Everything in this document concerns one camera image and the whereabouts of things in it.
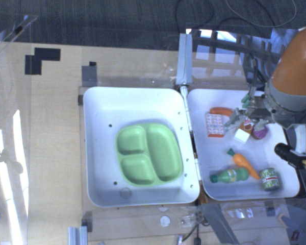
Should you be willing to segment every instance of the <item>white tray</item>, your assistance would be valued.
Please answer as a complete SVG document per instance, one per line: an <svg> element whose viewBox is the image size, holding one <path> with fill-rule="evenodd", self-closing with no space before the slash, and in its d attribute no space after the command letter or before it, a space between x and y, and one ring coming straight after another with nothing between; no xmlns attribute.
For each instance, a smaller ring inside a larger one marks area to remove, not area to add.
<svg viewBox="0 0 306 245"><path fill-rule="evenodd" d="M199 183L182 96L171 89L93 87L84 94L87 185L101 207L190 203ZM116 135L126 126L162 123L176 136L184 171L173 182L138 187L125 181L116 153Z"/></svg>
<svg viewBox="0 0 306 245"><path fill-rule="evenodd" d="M188 105L194 131L199 167L206 193L219 201L249 200L267 198L289 198L299 192L299 180L296 171L274 152L274 147L287 143L282 127L277 124L267 125L269 132L262 140L249 138L246 144L234 140L234 130L228 131L223 138L207 137L205 114L212 107L241 107L241 99L247 91L195 89L188 95ZM232 184L211 183L210 175L224 169L236 167L233 159L226 152L233 148L244 155L259 172L269 167L275 168L281 188L276 191L263 190L261 181L249 177L246 181Z"/></svg>

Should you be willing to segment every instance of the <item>green plate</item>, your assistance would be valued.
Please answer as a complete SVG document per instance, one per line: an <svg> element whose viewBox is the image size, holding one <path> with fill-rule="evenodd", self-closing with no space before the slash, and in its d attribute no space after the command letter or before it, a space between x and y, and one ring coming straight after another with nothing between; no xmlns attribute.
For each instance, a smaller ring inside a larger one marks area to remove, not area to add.
<svg viewBox="0 0 306 245"><path fill-rule="evenodd" d="M155 186L176 180L183 172L177 139L165 125L139 124L121 129L116 137L120 170L135 186Z"/></svg>

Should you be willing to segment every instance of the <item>green bottle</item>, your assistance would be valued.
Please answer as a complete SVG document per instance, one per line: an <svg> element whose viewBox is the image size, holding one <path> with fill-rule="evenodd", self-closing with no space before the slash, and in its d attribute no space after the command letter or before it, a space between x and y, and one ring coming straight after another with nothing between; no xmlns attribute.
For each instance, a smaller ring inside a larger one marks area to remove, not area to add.
<svg viewBox="0 0 306 245"><path fill-rule="evenodd" d="M210 176L210 180L212 183L216 182L237 182L237 181L245 181L248 179L249 173L248 170L244 167L240 167L238 169L227 169L216 175L213 174Z"/></svg>

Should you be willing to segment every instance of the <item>green can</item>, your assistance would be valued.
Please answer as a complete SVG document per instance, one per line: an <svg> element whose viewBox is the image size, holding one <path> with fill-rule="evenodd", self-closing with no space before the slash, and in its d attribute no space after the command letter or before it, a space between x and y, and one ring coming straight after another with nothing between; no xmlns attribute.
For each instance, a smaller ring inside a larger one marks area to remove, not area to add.
<svg viewBox="0 0 306 245"><path fill-rule="evenodd" d="M280 188L279 179L277 178L274 168L268 168L260 171L260 176L265 191L273 191Z"/></svg>

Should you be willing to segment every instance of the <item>bottle cap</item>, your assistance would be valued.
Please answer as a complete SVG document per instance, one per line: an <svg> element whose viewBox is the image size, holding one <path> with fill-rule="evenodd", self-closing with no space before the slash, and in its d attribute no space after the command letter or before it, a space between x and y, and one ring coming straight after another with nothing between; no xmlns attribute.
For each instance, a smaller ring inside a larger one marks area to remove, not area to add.
<svg viewBox="0 0 306 245"><path fill-rule="evenodd" d="M215 174L213 174L213 175L210 176L210 180L211 180L212 183L216 183L216 182L218 182L218 177Z"/></svg>

